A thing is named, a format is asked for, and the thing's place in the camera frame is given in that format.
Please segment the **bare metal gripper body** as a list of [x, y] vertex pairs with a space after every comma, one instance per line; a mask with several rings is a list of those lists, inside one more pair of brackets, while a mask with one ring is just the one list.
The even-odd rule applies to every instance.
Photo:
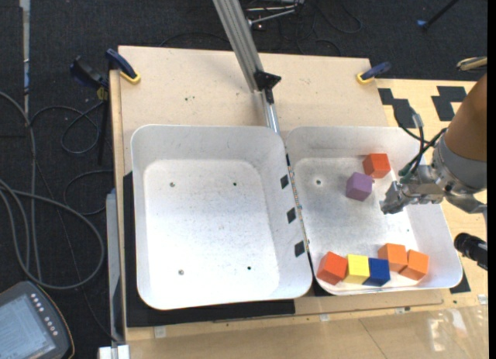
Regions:
[[415, 170], [404, 167], [399, 175], [401, 194], [412, 200], [409, 205], [439, 204], [446, 200], [468, 214], [487, 211], [487, 205], [475, 198], [487, 187], [481, 171], [431, 163], [421, 164]]

